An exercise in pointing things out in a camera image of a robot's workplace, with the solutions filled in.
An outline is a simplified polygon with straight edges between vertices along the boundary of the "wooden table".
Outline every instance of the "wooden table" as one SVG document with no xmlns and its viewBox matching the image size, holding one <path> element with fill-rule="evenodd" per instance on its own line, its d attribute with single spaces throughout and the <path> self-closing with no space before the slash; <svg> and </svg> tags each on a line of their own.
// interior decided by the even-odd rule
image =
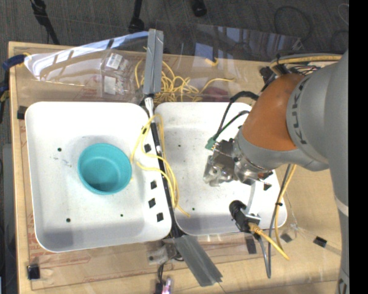
<svg viewBox="0 0 368 294">
<path fill-rule="evenodd" d="M 56 45 L 40 45 L 33 43 L 10 42 L 9 57 L 22 53 L 22 51 L 55 51 L 66 47 Z M 259 69 L 265 66 L 264 62 L 221 60 L 218 67 L 222 75 L 231 76 L 229 66 L 234 66 L 242 77 L 242 87 L 252 91 L 259 91 L 263 86 Z M 36 88 L 36 84 L 25 76 L 22 67 L 13 67 L 10 70 L 10 105 L 12 126 L 12 147 L 14 166 L 14 191 L 15 191 L 15 226 L 17 246 L 18 268 L 18 292 L 24 293 L 154 293 L 156 275 L 154 273 L 139 274 L 136 276 L 118 277 L 113 279 L 88 278 L 72 285 L 52 287 L 45 281 L 45 285 L 28 280 L 27 267 L 30 265 L 30 243 L 33 236 L 28 231 L 28 226 L 33 226 L 33 215 L 28 213 L 27 205 L 30 204 L 30 183 L 28 179 L 28 160 L 26 157 L 26 145 L 24 141 L 24 121 L 17 118 L 20 106 L 20 85 L 28 94 L 33 93 L 30 88 Z M 27 95 L 21 98 L 21 105 L 30 105 L 33 102 L 44 100 L 47 95 L 53 100 L 60 100 L 60 87 L 58 91 L 44 92 L 44 87 L 39 86 L 35 95 Z M 63 91 L 63 100 L 71 98 Z M 277 175 L 282 181 L 286 167 L 277 169 Z M 174 281 L 173 293 L 334 293 L 336 280 L 339 273 L 341 238 L 339 218 L 332 191 L 329 170 L 310 172 L 298 167 L 293 180 L 289 185 L 288 203 L 291 205 L 288 222 L 294 224 L 297 221 L 299 227 L 297 237 L 292 242 L 284 245 L 285 252 L 290 261 L 285 260 L 279 254 L 272 257 L 272 278 L 268 279 L 265 272 L 262 257 L 251 260 L 218 263 L 217 267 L 223 275 L 221 284 L 211 287 L 200 287 L 188 268 L 175 269 L 164 272 L 164 277 L 170 276 Z M 313 243 L 316 237 L 322 237 L 328 241 L 323 248 Z M 61 271 L 61 282 L 66 278 L 70 280 L 81 273 L 82 269 L 64 269 Z"/>
</svg>

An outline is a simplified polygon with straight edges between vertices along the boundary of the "black stand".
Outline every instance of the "black stand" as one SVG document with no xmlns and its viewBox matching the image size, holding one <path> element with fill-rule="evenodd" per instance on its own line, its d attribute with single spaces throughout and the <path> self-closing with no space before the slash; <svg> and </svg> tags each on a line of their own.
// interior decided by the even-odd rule
<svg viewBox="0 0 368 294">
<path fill-rule="evenodd" d="M 129 24 L 130 32 L 137 32 L 144 30 L 145 25 L 143 21 L 139 18 L 141 7 L 142 7 L 142 0 L 135 0 L 134 14 Z M 195 0 L 192 9 L 196 17 L 201 17 L 207 13 L 207 9 L 203 0 Z"/>
<path fill-rule="evenodd" d="M 46 5 L 43 0 L 34 0 L 31 3 L 31 7 L 33 8 L 34 15 L 38 21 L 38 23 L 42 26 L 45 26 L 48 35 L 52 38 L 52 41 L 55 45 L 59 45 L 59 40 L 56 36 L 55 30 L 53 29 L 52 23 L 49 20 L 48 14 L 46 13 Z"/>
</svg>

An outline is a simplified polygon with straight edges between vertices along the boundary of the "blue bowl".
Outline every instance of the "blue bowl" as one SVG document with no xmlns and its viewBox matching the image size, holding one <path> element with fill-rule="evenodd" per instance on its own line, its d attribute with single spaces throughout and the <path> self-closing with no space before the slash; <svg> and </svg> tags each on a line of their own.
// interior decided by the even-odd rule
<svg viewBox="0 0 368 294">
<path fill-rule="evenodd" d="M 132 167 L 126 154 L 114 145 L 93 144 L 80 154 L 78 173 L 83 185 L 95 194 L 123 190 L 131 180 Z"/>
</svg>

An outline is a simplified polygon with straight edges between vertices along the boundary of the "gray carpet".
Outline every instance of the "gray carpet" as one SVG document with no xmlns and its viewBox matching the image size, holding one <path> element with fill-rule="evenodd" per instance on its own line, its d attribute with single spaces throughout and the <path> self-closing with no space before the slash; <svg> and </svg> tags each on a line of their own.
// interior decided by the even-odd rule
<svg viewBox="0 0 368 294">
<path fill-rule="evenodd" d="M 44 0 L 53 28 L 63 45 L 85 43 L 128 33 L 134 0 Z M 349 0 L 204 0 L 208 12 L 197 18 L 190 0 L 144 0 L 141 19 L 145 29 L 187 25 L 215 25 L 279 33 L 302 39 L 307 51 L 348 48 Z M 0 0 L 1 67 L 10 40 L 47 43 L 46 30 L 36 21 L 29 0 Z M 10 143 L 9 104 L 0 125 L 0 156 Z M 3 189 L 0 181 L 0 225 L 3 225 Z M 4 251 L 0 232 L 0 274 Z"/>
</svg>

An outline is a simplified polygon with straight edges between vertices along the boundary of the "white label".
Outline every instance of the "white label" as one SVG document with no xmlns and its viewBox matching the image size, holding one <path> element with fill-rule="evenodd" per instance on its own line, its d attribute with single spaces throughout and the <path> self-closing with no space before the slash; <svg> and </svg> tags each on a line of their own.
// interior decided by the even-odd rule
<svg viewBox="0 0 368 294">
<path fill-rule="evenodd" d="M 104 92 L 110 95 L 116 94 L 116 78 L 115 77 L 105 76 Z"/>
<path fill-rule="evenodd" d="M 110 67 L 111 69 L 117 70 L 122 58 L 123 57 L 118 55 L 117 53 L 111 53 L 106 66 Z"/>
</svg>

